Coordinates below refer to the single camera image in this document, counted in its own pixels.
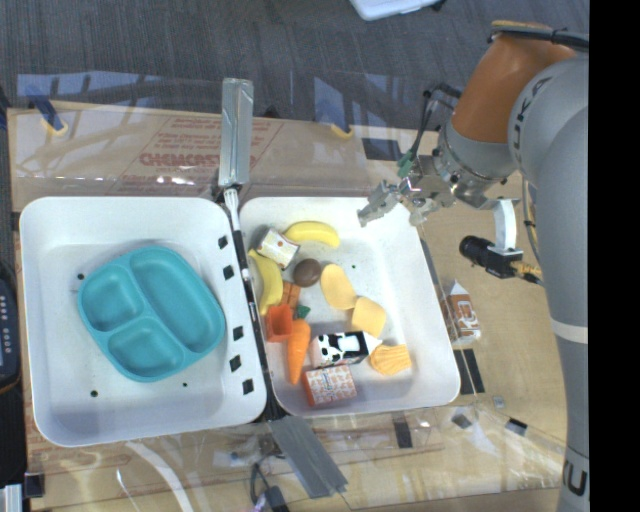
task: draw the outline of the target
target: white object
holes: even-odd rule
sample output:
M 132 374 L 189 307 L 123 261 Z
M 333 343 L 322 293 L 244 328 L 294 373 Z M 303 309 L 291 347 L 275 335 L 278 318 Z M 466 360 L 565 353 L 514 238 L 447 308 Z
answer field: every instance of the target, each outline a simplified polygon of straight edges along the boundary
M 387 320 L 379 338 L 386 344 L 406 343 L 412 367 L 385 376 L 365 360 L 351 365 L 357 396 L 321 406 L 311 406 L 302 385 L 287 378 L 286 343 L 266 343 L 267 361 L 276 398 L 290 414 L 312 417 L 351 413 L 375 413 L 445 405 L 456 398 L 460 374 L 442 317 L 420 238 L 408 221 L 408 212 L 395 208 L 361 227 L 357 211 L 366 206 L 363 197 L 261 197 L 240 210 L 245 247 L 266 225 L 280 231 L 294 222 L 314 220 L 333 226 L 340 245 L 332 248 L 309 241 L 300 246 L 297 259 L 315 258 L 321 264 L 340 265 L 355 292 L 380 304 Z M 257 269 L 250 261 L 256 296 L 261 293 Z M 283 273 L 292 281 L 295 261 Z M 302 288 L 301 305 L 311 308 L 307 322 L 311 338 L 349 330 L 350 311 L 332 308 L 320 284 Z M 311 370 L 309 355 L 303 372 Z
M 22 212 L 20 237 L 33 412 L 52 443 L 85 446 L 234 426 L 263 411 L 251 317 L 231 227 L 218 205 L 201 198 L 45 197 Z M 102 354 L 76 299 L 80 274 L 148 244 L 187 260 L 220 303 L 227 331 L 182 372 L 140 383 Z M 234 358 L 241 364 L 232 370 Z
M 367 21 L 395 14 L 408 14 L 438 2 L 439 0 L 351 0 L 360 17 Z

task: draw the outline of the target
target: orange carrot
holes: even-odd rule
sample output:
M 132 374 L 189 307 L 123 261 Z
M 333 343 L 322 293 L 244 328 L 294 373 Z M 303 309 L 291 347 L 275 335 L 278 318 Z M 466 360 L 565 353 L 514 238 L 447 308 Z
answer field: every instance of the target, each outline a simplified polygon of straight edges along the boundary
M 302 366 L 311 342 L 311 326 L 302 318 L 296 318 L 287 341 L 287 365 L 289 382 L 297 384 L 302 374 Z

